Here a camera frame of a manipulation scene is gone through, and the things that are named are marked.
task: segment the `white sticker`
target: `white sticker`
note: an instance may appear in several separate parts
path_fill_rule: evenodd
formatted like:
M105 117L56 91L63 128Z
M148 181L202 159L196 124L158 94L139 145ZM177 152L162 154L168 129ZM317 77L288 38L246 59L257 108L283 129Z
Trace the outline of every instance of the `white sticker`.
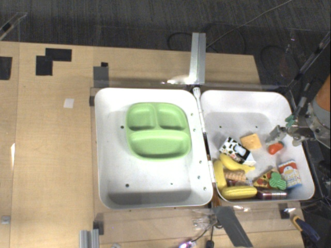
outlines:
M73 108L73 102L74 102L74 98L66 98L63 107L66 109Z

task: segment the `banana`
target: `banana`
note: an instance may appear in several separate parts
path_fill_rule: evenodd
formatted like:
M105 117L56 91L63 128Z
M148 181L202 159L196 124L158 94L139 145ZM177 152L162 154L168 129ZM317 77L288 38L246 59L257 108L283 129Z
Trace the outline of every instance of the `banana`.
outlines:
M215 179L217 182L217 188L221 192L223 188L227 186L227 181L224 176L223 171L223 164L221 161L216 160L214 163L214 172L215 172Z
M219 159L222 161L222 164L231 171L244 170L245 173L248 173L251 170L255 170L254 166L237 163L236 161L232 160L230 156L227 156L224 153L220 154Z

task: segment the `wooden table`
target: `wooden table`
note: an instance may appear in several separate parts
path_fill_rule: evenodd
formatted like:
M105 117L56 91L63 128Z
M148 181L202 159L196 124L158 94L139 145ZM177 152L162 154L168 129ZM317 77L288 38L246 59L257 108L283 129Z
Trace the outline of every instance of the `wooden table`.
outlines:
M36 56L45 55L46 48L72 49L72 61L54 61L53 76L36 76ZM11 215L9 225L0 225L0 246L78 247L79 231L92 229L98 202L89 106L93 66L109 63L110 80L165 82L188 74L190 53L0 42L0 56L13 57L11 79L0 81L0 216ZM252 56L229 54L207 54L206 80L260 82ZM72 109L64 108L67 98L74 99ZM255 247L303 247L300 233L280 218L277 205L245 207L236 214ZM302 217L299 203L289 207ZM200 233L189 209L106 211L115 230L100 237L102 248L115 241L123 248L178 247ZM147 220L153 212L153 221ZM222 229L214 240L216 247L232 247Z

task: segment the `robotic hand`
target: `robotic hand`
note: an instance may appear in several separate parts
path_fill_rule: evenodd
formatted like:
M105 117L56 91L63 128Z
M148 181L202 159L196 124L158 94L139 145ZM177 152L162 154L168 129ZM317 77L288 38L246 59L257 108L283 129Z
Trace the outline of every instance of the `robotic hand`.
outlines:
M266 139L267 146L278 143L289 135L293 137L294 146L305 140L317 140L330 149L330 75L313 101L308 104L306 114L299 116L306 100L305 97L301 98L297 109L285 119L285 127L278 125L272 130Z

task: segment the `green plate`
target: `green plate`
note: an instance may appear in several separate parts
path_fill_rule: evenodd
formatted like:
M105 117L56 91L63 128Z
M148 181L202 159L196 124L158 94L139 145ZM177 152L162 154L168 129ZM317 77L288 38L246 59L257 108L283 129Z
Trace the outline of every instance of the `green plate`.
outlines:
M169 160L191 150L191 135L184 111L169 103L137 103L126 115L130 151L140 159Z

